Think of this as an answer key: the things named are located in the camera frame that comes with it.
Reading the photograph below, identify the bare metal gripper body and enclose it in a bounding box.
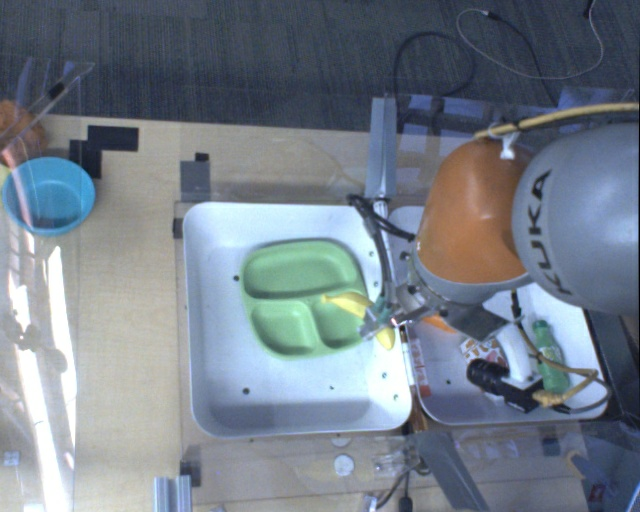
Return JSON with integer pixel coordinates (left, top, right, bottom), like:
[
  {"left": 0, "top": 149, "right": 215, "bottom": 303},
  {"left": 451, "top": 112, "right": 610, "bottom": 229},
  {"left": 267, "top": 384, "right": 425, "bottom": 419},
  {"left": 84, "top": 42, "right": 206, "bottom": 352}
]
[{"left": 380, "top": 282, "right": 449, "bottom": 329}]

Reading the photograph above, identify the yellow banana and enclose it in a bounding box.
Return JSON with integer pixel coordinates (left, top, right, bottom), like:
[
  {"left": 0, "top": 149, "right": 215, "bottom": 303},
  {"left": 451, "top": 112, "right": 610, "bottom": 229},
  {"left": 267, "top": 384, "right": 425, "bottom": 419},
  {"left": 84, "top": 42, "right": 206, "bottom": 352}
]
[{"left": 322, "top": 293, "right": 398, "bottom": 350}]

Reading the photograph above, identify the orange carrot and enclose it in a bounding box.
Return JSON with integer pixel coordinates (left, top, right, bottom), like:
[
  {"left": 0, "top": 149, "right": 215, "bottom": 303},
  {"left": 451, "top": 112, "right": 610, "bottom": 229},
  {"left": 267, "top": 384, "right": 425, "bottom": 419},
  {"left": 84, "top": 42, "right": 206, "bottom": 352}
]
[{"left": 422, "top": 313, "right": 459, "bottom": 335}]

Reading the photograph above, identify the white and red packet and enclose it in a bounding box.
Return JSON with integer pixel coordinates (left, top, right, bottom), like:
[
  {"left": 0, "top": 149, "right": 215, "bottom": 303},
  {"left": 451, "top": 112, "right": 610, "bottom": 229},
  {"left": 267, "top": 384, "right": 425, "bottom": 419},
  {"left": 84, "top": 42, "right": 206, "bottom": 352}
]
[{"left": 412, "top": 343, "right": 433, "bottom": 399}]

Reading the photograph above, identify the white and brown carton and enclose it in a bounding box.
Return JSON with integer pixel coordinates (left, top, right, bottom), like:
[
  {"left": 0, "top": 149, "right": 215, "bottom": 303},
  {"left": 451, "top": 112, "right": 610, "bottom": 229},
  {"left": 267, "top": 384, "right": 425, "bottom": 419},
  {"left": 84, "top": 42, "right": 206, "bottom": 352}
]
[{"left": 459, "top": 335, "right": 509, "bottom": 367}]

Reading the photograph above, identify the green divided plate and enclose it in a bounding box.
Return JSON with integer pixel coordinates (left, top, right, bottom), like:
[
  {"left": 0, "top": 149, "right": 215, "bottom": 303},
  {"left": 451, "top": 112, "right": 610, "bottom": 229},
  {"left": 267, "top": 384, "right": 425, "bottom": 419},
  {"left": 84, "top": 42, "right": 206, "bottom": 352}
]
[{"left": 239, "top": 238, "right": 377, "bottom": 359}]

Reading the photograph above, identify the white plastic tray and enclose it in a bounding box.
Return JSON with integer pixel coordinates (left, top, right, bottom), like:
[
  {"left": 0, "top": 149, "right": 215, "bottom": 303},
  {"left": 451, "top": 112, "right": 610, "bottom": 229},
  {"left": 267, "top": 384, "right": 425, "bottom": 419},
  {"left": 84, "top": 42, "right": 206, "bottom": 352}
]
[
  {"left": 182, "top": 201, "right": 414, "bottom": 440},
  {"left": 387, "top": 204, "right": 611, "bottom": 427}
]

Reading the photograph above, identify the green plastic bottle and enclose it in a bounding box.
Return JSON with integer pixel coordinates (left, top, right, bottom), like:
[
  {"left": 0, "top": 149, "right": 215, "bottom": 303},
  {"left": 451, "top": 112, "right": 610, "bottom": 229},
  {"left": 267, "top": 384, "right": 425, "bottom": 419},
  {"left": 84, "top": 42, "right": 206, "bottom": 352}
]
[{"left": 530, "top": 319, "right": 572, "bottom": 394}]

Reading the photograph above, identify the blue bowl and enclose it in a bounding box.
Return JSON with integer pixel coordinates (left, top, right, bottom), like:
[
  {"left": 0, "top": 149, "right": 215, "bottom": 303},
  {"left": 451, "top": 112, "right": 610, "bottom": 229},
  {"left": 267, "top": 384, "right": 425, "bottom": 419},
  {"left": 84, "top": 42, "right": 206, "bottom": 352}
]
[{"left": 1, "top": 156, "right": 97, "bottom": 238}]

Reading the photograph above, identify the brown round bread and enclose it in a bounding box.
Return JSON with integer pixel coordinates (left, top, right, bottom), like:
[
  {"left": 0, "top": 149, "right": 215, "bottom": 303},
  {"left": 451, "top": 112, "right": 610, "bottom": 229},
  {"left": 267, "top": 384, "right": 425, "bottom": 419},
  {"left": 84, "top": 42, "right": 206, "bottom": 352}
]
[{"left": 0, "top": 98, "right": 49, "bottom": 169}]

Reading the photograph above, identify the black cylinder on white bracket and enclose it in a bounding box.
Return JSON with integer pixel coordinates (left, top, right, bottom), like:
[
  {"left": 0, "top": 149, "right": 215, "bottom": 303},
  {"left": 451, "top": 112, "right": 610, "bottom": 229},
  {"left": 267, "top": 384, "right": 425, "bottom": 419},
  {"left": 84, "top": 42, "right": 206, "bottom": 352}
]
[{"left": 466, "top": 322, "right": 546, "bottom": 414}]

